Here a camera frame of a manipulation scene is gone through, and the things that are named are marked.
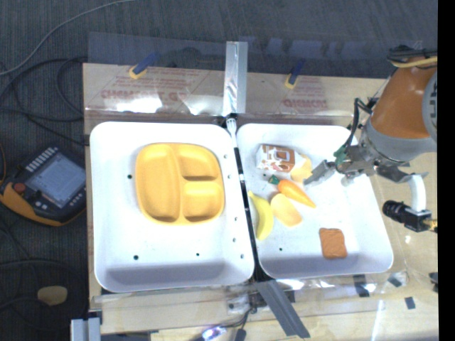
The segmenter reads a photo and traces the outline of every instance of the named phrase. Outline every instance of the dark fabric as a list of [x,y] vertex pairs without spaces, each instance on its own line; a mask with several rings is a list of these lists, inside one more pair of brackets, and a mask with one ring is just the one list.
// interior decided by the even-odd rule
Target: dark fabric
[[[24,60],[53,28],[79,13],[117,0],[0,0],[0,63],[12,68]],[[20,70],[0,77],[0,90],[32,65],[55,58],[88,57],[89,34],[172,38],[212,43],[250,42],[249,69],[288,73],[304,56],[303,75],[381,77],[391,72],[387,50],[399,44],[437,47],[438,0],[145,0],[110,6],[59,28]],[[7,90],[0,105],[74,117],[56,89],[63,61],[48,63],[16,81],[16,97]],[[70,63],[60,75],[60,86],[71,102],[82,108],[82,70]],[[49,123],[51,129],[82,141],[82,122]],[[9,168],[43,145],[56,143],[83,156],[83,147],[42,129],[27,116],[0,111],[0,144]],[[0,207],[0,263],[17,260],[10,229],[31,258],[67,264],[87,278],[86,216],[61,227],[44,227]],[[68,285],[66,308],[57,315],[31,303],[18,304],[19,312],[41,325],[55,317],[76,318],[84,289],[66,271],[36,266],[42,286]],[[36,293],[30,267],[0,269],[0,303],[18,290],[20,296]],[[34,330],[11,308],[0,308],[0,340],[69,340],[60,334]]]

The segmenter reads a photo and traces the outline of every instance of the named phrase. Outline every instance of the toy carrot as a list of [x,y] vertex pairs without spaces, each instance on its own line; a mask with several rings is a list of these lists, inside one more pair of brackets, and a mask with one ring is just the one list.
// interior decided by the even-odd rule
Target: toy carrot
[[291,180],[280,180],[278,182],[278,191],[292,200],[303,203],[309,207],[316,208],[316,204],[311,200],[311,198]]

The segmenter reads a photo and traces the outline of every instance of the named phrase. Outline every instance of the yellow banana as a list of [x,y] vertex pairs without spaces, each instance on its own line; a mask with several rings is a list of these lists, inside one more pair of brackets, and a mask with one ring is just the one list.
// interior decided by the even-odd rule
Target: yellow banana
[[250,190],[248,191],[249,197],[252,199],[255,204],[257,214],[259,215],[259,220],[257,222],[256,228],[256,238],[258,240],[264,240],[270,235],[273,228],[273,213],[272,208],[270,207],[269,201],[266,199],[256,196]]

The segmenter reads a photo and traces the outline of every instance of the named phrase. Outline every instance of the brown sponge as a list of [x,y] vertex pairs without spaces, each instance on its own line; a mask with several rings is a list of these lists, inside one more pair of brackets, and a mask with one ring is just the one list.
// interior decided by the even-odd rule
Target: brown sponge
[[322,254],[326,259],[346,258],[348,251],[344,244],[344,235],[340,229],[325,229],[319,230],[321,239]]

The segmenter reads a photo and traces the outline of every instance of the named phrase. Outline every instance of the yellow divided plate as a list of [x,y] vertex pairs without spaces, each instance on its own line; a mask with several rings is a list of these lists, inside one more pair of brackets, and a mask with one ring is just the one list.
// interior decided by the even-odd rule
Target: yellow divided plate
[[162,224],[211,221],[225,205],[217,158],[194,144],[145,146],[136,159],[136,195],[142,213]]

